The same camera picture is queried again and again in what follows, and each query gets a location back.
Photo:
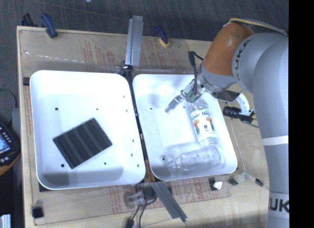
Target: black rectangular object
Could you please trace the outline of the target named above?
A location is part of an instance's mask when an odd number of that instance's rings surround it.
[[[71,169],[112,145],[94,118],[55,137],[53,141]]]

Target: robotic arm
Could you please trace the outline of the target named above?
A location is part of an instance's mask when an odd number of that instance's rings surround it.
[[[254,33],[247,24],[276,32]],[[253,20],[231,19],[215,37],[195,79],[175,97],[165,111],[181,101],[196,101],[210,93],[217,99],[244,103],[227,90],[238,83],[253,94],[255,114],[267,159],[270,195],[267,228],[289,227],[288,175],[288,34]]]

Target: white tray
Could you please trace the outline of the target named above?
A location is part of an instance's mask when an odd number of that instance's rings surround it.
[[[213,124],[221,140],[218,148],[222,163],[216,167],[203,167],[189,174],[170,173],[167,162],[183,152],[199,148],[191,118],[182,102],[170,114],[167,104],[193,79],[193,75],[137,75],[133,80],[136,106],[144,134],[148,160],[154,175],[160,180],[229,174],[237,167],[236,154],[219,106],[218,100],[206,93]]]
[[[37,71],[30,78],[30,92],[36,172],[43,186],[55,190],[126,185],[144,178],[130,87],[122,76]],[[91,118],[113,145],[71,169],[52,139]]]

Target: plastic bottle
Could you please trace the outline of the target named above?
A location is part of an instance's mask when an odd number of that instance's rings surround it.
[[[189,112],[200,147],[207,145],[219,147],[219,138],[212,124],[211,113],[206,101],[200,97],[197,101],[190,103]]]
[[[198,150],[182,153],[179,157],[169,161],[167,168],[170,172],[190,172],[205,166],[221,164],[221,157],[214,145],[204,146]]]

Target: white bottle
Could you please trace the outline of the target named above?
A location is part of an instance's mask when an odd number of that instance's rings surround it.
[[[197,101],[189,104],[189,111],[200,147],[207,145],[219,147],[219,138],[206,101],[200,97]]]
[[[221,164],[221,157],[218,149],[214,145],[209,145],[182,153],[179,157],[169,161],[167,168],[172,173],[186,173],[219,164]]]

